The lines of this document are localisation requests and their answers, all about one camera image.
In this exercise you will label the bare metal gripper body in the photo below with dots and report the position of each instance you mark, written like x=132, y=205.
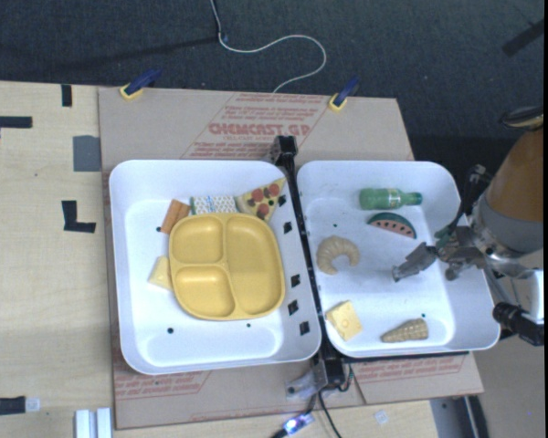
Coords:
x=479, y=250

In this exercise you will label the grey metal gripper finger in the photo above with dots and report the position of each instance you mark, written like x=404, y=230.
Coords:
x=456, y=270
x=413, y=263

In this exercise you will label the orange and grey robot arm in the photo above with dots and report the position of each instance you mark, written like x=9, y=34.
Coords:
x=516, y=185

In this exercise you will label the white plastic tray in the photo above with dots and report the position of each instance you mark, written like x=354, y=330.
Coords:
x=210, y=342
x=393, y=290

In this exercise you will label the toy watermelon slice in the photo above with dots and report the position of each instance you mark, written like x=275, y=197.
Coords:
x=393, y=224

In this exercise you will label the beige toy waffle cone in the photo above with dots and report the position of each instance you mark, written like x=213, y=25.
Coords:
x=408, y=331

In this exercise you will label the green plastic bottle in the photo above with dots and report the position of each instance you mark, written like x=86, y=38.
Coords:
x=383, y=198

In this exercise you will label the beige toy croissant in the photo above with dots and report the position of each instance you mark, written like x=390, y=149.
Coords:
x=333, y=249

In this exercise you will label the yellow cheese wedge with holes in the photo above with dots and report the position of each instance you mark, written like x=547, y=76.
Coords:
x=344, y=321

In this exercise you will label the thin black rod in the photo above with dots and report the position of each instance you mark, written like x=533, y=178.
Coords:
x=307, y=253

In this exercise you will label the toy pizza slice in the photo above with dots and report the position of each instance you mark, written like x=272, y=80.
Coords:
x=258, y=199

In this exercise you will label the yellow divided plate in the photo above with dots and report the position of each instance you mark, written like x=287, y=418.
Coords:
x=228, y=267

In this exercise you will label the white and blue packet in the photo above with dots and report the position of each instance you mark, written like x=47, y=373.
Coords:
x=213, y=204

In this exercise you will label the orange toy block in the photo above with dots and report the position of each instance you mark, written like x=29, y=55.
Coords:
x=174, y=217

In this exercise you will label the pale yellow cheese wedge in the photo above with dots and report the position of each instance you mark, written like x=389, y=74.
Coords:
x=161, y=274

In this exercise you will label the brown cardboard board red print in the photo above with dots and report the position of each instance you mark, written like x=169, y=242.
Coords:
x=173, y=126

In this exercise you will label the black cylinder on white bracket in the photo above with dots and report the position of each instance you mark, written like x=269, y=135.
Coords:
x=520, y=320

